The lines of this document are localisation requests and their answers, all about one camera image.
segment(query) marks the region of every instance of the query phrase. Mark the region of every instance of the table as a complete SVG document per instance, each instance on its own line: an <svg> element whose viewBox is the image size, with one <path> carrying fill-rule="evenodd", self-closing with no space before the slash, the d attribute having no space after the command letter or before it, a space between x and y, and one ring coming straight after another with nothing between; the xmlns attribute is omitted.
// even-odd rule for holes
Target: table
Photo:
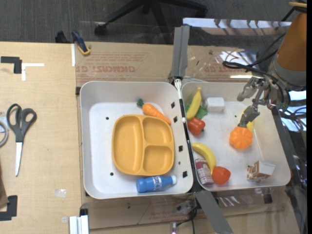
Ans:
<svg viewBox="0 0 312 234"><path fill-rule="evenodd" d="M26 81L13 74L13 65L0 63L0 112L18 103L38 115L26 135L19 176L14 176L15 137L10 132L0 149L2 180L7 195L18 196L17 216L0 222L1 233L68 233L66 218L79 215L82 203L76 69L72 45L1 42L1 56L17 56L27 67ZM66 194L57 194L65 189ZM289 198L282 209L231 215L226 219L234 233L300 233ZM169 223L91 230L91 233L167 233ZM206 219L195 220L196 233L212 233ZM179 228L191 233L191 223Z"/></svg>

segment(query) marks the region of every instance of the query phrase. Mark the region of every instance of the red bell pepper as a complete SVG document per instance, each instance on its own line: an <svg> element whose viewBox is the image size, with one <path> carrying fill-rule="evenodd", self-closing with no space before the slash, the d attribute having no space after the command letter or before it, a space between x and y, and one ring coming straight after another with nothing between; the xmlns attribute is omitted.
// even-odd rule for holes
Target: red bell pepper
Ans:
<svg viewBox="0 0 312 234"><path fill-rule="evenodd" d="M201 132L203 132L205 126L206 126L206 123L204 121L202 121L201 119L198 119L196 117L192 118L187 123L187 127L188 127L189 131L195 136L197 136Z"/></svg>

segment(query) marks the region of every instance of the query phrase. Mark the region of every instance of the yellow tray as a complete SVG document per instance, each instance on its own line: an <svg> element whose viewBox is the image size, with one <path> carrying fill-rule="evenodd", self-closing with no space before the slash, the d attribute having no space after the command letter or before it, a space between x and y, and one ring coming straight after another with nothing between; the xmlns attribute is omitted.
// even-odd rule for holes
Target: yellow tray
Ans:
<svg viewBox="0 0 312 234"><path fill-rule="evenodd" d="M115 166L125 174L163 175L175 159L172 129L157 117L124 115L114 124L112 155Z"/></svg>

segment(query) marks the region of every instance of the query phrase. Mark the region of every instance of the office chair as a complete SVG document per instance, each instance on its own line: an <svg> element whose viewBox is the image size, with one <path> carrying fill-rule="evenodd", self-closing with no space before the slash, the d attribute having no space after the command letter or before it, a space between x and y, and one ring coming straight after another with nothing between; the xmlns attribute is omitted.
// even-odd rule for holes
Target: office chair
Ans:
<svg viewBox="0 0 312 234"><path fill-rule="evenodd" d="M105 18L103 20L104 23L97 25L95 28L95 34L103 35L105 33L106 26L110 22L113 22L123 17L124 15L132 12L140 6L143 6L142 12L144 14L147 14L150 9L152 10L161 32L167 34L169 32L165 17L161 11L160 2L195 9L197 10L196 17L204 17L207 13L206 6L189 0L132 0L117 11L110 14L107 18Z"/></svg>

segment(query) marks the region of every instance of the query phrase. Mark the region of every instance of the scissors blade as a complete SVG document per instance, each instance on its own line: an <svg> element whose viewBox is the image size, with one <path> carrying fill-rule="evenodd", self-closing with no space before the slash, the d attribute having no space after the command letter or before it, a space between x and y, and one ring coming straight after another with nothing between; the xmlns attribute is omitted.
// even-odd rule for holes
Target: scissors blade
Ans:
<svg viewBox="0 0 312 234"><path fill-rule="evenodd" d="M16 142L16 156L15 156L15 177L18 176L20 170L20 157L23 147L23 142Z"/></svg>

